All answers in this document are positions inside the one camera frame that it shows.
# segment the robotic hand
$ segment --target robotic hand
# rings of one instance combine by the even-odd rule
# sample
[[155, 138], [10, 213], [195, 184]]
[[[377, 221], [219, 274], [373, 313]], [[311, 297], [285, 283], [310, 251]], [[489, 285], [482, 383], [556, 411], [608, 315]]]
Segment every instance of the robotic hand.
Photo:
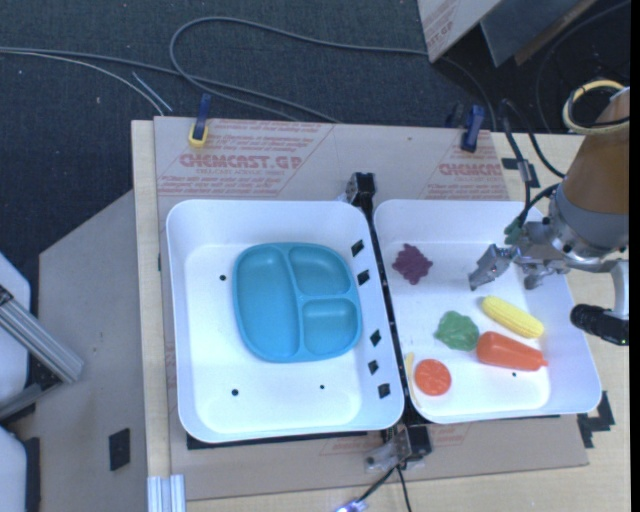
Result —
[[629, 262], [608, 257], [624, 251], [629, 243], [630, 89], [608, 81], [593, 84], [593, 88], [619, 90], [596, 123], [586, 128], [573, 121], [571, 107], [592, 84], [578, 89], [567, 101], [565, 123], [586, 137], [564, 180], [542, 193], [550, 200], [548, 215], [542, 222], [525, 222], [531, 205], [526, 206], [505, 230], [509, 247], [491, 245], [469, 274], [469, 285], [475, 290], [495, 280], [511, 262], [525, 273], [526, 289], [539, 286], [547, 275], [571, 269], [610, 273], [615, 307], [605, 310], [579, 304], [570, 318], [590, 334], [628, 345]]

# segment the wooden table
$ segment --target wooden table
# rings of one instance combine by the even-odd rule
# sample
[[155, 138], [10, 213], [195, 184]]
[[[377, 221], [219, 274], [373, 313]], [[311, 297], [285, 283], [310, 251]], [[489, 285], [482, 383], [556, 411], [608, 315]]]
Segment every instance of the wooden table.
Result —
[[[503, 134], [492, 134], [499, 157], [512, 157]], [[542, 186], [555, 176], [544, 170], [526, 136], [516, 135], [525, 157], [538, 170]], [[568, 169], [581, 137], [543, 135], [539, 144], [559, 169]], [[153, 122], [132, 124], [134, 192], [140, 287], [140, 315], [144, 372], [148, 475], [171, 474], [168, 410], [165, 381], [162, 294], [157, 271], [159, 235], [155, 184]], [[522, 200], [523, 187], [517, 171], [505, 171], [511, 199]], [[546, 205], [540, 205], [545, 211]], [[613, 285], [608, 275], [572, 271], [569, 285], [576, 303], [613, 306]], [[593, 336], [587, 336], [607, 391], [616, 424], [610, 432], [596, 433], [590, 464], [561, 470], [532, 471], [490, 476], [409, 482], [414, 511], [542, 510], [581, 512], [631, 510], [629, 352]], [[307, 511], [331, 512], [364, 492], [365, 488], [238, 497], [188, 502], [190, 512], [205, 511]], [[367, 500], [370, 510], [405, 510], [402, 488], [389, 483]]]

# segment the black hole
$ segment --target black hole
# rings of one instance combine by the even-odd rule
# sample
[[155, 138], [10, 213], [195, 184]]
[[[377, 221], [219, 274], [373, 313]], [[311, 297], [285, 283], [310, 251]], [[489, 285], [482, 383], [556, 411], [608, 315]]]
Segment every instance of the black hole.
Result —
[[371, 343], [373, 344], [373, 346], [375, 347], [378, 343], [380, 343], [380, 340], [382, 339], [382, 336], [380, 336], [380, 331], [376, 330], [376, 332], [374, 332], [369, 339], [371, 340]]
[[368, 270], [363, 270], [362, 272], [360, 272], [358, 274], [358, 284], [359, 285], [363, 285], [368, 280], [369, 280], [369, 271]]
[[380, 384], [378, 386], [378, 395], [380, 395], [380, 398], [384, 398], [389, 394], [391, 394], [391, 386], [389, 386], [389, 384]]
[[371, 375], [376, 373], [378, 371], [378, 368], [378, 362], [375, 359], [369, 363], [369, 371], [371, 372]]
[[364, 242], [362, 240], [358, 240], [355, 244], [351, 246], [351, 255], [355, 257], [362, 249], [364, 249]]

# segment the black floor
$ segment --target black floor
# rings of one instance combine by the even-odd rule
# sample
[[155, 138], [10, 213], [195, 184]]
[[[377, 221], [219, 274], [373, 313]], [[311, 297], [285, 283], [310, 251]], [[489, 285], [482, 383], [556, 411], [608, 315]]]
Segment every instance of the black floor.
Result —
[[[195, 116], [202, 94], [184, 78], [78, 54], [172, 69], [173, 34], [214, 16], [351, 45], [425, 50], [412, 0], [0, 4], [0, 46], [72, 52], [57, 57], [141, 88], [135, 73], [175, 116]], [[214, 117], [436, 127], [458, 103], [465, 111], [487, 101], [495, 109], [509, 98], [536, 131], [563, 132], [560, 111], [570, 90], [595, 77], [629, 85], [630, 29], [629, 1], [599, 0], [531, 60], [517, 66], [511, 59], [498, 68], [479, 28], [435, 65], [421, 56], [328, 48], [232, 22], [193, 26], [177, 40], [175, 55], [192, 74], [322, 114], [218, 89], [270, 110], [216, 98]], [[130, 190], [130, 123], [157, 114], [140, 94], [94, 67], [0, 53], [0, 252], [31, 275], [43, 250]], [[500, 129], [489, 118], [485, 127]]]

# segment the blue plate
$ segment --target blue plate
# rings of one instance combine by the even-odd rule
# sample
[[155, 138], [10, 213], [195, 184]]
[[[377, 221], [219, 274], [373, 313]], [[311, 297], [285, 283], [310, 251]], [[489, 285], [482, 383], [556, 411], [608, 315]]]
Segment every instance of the blue plate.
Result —
[[360, 339], [351, 270], [322, 245], [273, 243], [243, 251], [233, 268], [233, 305], [242, 340], [267, 361], [328, 359]]

